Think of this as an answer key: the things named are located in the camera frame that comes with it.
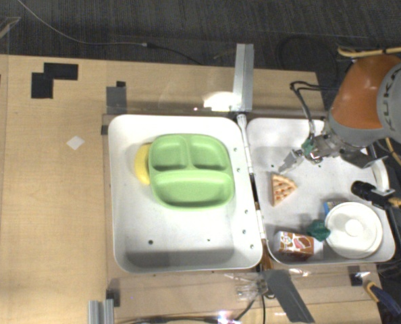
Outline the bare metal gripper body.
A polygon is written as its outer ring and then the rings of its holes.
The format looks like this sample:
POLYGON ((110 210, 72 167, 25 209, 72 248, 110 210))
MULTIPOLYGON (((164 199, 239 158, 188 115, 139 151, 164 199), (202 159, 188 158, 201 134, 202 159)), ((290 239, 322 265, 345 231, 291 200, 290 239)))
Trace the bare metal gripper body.
POLYGON ((310 135, 302 144, 302 155, 313 164, 321 163, 325 158, 337 157, 340 148, 333 143, 329 134, 310 135))

